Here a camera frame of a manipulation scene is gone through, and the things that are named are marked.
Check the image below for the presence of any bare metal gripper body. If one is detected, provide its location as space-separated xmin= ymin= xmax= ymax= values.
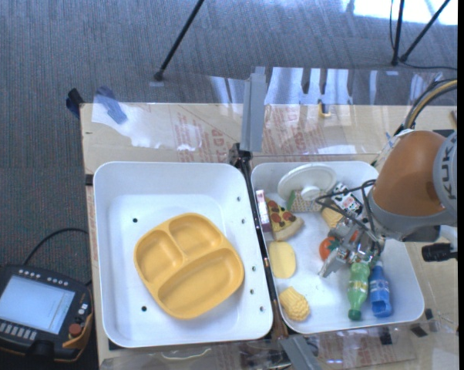
xmin=333 ymin=218 xmax=386 ymax=264

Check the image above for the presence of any red toy tomato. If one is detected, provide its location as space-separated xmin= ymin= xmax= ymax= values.
xmin=318 ymin=236 xmax=340 ymax=262

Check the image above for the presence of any green plastic bottle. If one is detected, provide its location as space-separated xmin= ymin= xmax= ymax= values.
xmin=347 ymin=261 xmax=372 ymax=321

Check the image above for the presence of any yellow ridged toy food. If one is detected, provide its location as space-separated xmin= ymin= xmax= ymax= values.
xmin=321 ymin=206 xmax=345 ymax=230

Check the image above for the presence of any white plastic tray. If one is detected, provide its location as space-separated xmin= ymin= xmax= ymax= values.
xmin=92 ymin=160 xmax=274 ymax=349
xmin=250 ymin=160 xmax=425 ymax=335

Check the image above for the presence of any black and white carton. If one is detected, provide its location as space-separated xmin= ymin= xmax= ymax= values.
xmin=330 ymin=182 xmax=365 ymax=216

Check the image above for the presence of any pale yellow oval toy food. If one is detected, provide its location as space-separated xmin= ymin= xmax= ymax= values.
xmin=268 ymin=240 xmax=298 ymax=280

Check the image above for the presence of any yellow toy corn cob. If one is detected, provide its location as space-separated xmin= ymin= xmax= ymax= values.
xmin=278 ymin=286 xmax=311 ymax=322

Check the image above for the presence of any blue plastic bottle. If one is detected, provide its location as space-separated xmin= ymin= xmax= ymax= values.
xmin=368 ymin=262 xmax=394 ymax=318

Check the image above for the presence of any green patterned box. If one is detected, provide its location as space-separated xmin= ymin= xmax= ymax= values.
xmin=285 ymin=189 xmax=326 ymax=214

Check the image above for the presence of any toy pizza slice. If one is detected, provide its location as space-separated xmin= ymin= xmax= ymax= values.
xmin=265 ymin=197 xmax=305 ymax=242

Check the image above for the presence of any thin black rod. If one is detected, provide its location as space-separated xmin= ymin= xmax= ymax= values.
xmin=237 ymin=156 xmax=285 ymax=339

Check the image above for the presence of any white round plate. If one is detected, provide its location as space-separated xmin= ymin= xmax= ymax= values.
xmin=277 ymin=163 xmax=338 ymax=202

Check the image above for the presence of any pink carton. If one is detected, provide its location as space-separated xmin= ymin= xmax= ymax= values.
xmin=254 ymin=189 xmax=273 ymax=233

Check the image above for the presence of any yellow divided plate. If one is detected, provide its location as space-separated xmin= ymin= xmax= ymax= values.
xmin=133 ymin=212 xmax=245 ymax=321

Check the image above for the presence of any brown cardboard board red print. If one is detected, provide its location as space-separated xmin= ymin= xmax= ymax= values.
xmin=79 ymin=102 xmax=459 ymax=366

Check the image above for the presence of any black tripod stand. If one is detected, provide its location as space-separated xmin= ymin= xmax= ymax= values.
xmin=389 ymin=0 xmax=459 ymax=67
xmin=153 ymin=0 xmax=215 ymax=82

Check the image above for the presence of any black cylinder on white bracket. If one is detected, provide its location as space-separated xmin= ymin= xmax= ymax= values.
xmin=421 ymin=224 xmax=459 ymax=264

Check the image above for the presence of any black block with thin wires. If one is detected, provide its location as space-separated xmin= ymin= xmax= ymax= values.
xmin=229 ymin=143 xmax=253 ymax=170

